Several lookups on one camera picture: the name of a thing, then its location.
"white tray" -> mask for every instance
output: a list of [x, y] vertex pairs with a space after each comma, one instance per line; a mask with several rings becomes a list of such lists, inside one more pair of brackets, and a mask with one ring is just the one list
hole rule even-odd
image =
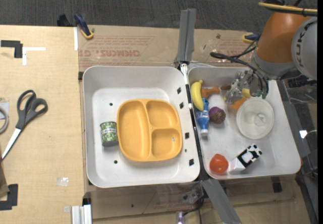
[[[200, 165], [196, 140], [185, 82], [179, 70], [172, 67], [93, 66], [84, 72], [83, 91], [87, 176], [93, 185], [111, 188], [185, 183], [198, 177]], [[177, 110], [183, 146], [176, 157], [136, 162], [126, 158], [118, 145], [102, 146], [100, 124], [116, 122], [119, 106], [138, 98], [162, 99]]]
[[[243, 70], [246, 70], [246, 68], [195, 67], [189, 70], [188, 79], [190, 85], [202, 79], [203, 87], [218, 86], [220, 88], [222, 85], [231, 83], [237, 71]], [[300, 156], [276, 81], [269, 82], [269, 94], [266, 97], [266, 101], [274, 109], [274, 126], [268, 135], [258, 140], [248, 139], [239, 132], [236, 124], [236, 111], [224, 102], [224, 94], [224, 91], [221, 91], [221, 94], [212, 94], [208, 101], [209, 108], [217, 106], [226, 112], [225, 121], [219, 125], [210, 122], [207, 139], [201, 138], [199, 134], [203, 163], [207, 173], [215, 179], [228, 180], [291, 175], [298, 172], [301, 167]], [[226, 171], [221, 175], [210, 171], [209, 162], [216, 153], [225, 156], [230, 162], [252, 143], [255, 143], [263, 154], [244, 171], [239, 174], [229, 174]]]

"can lid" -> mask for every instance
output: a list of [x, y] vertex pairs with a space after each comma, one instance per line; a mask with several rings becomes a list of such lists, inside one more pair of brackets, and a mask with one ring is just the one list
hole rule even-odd
[[261, 98], [250, 98], [245, 101], [237, 112], [239, 131], [250, 139], [266, 136], [274, 126], [274, 110]]

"red tomato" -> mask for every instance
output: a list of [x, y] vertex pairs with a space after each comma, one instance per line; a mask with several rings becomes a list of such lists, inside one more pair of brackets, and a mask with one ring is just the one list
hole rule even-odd
[[229, 167], [227, 159], [221, 154], [215, 154], [210, 161], [210, 170], [216, 174], [224, 173]]

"table surface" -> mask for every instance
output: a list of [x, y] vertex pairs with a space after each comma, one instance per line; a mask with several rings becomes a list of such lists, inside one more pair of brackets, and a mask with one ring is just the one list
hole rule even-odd
[[[28, 51], [27, 65], [14, 49], [0, 47], [0, 97], [10, 103], [9, 126], [0, 136], [3, 151], [15, 129], [19, 95], [33, 89], [48, 103], [48, 112], [21, 133], [2, 163], [7, 184], [18, 184], [18, 205], [0, 211], [1, 223], [71, 223], [65, 206], [82, 205], [84, 196], [79, 58], [74, 28], [0, 26], [1, 40], [19, 40]], [[68, 178], [68, 184], [57, 183]], [[293, 200], [238, 205], [243, 223], [310, 223], [299, 186], [291, 181]], [[220, 223], [212, 207], [200, 211], [202, 223]], [[98, 219], [94, 223], [172, 223], [175, 213]], [[198, 212], [186, 217], [198, 223]]]

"black scissors handle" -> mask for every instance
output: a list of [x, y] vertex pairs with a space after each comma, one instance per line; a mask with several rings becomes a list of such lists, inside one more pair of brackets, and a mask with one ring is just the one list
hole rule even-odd
[[[31, 96], [26, 101], [25, 108], [24, 109], [20, 109], [21, 101], [29, 93], [31, 93]], [[36, 111], [36, 108], [39, 105], [43, 105], [43, 108], [40, 109], [40, 110], [38, 110], [38, 111]], [[18, 119], [18, 122], [16, 124], [16, 128], [18, 128], [20, 130], [23, 130], [24, 127], [31, 120], [33, 120], [36, 116], [41, 115], [41, 114], [47, 112], [47, 110], [48, 110], [48, 105], [47, 105], [46, 100], [44, 100], [42, 98], [36, 98], [36, 93], [33, 90], [31, 90], [31, 89], [26, 90], [18, 98], [17, 111], [18, 111], [18, 117], [19, 117], [19, 119]]]

